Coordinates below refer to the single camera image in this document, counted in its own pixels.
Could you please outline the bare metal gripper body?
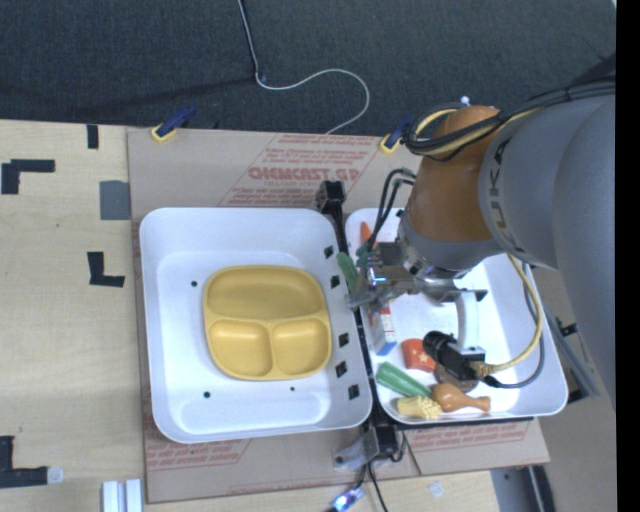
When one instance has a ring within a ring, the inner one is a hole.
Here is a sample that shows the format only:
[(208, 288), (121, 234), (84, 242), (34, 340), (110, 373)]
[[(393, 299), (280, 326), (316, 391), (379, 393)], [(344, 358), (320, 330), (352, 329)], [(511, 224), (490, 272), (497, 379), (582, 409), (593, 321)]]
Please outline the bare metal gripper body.
[(458, 271), (431, 265), (412, 251), (406, 255), (395, 242), (381, 242), (367, 265), (367, 287), (375, 291), (375, 298), (379, 291), (399, 289), (400, 296), (425, 295), (441, 303), (453, 302), (468, 291), (456, 284)]

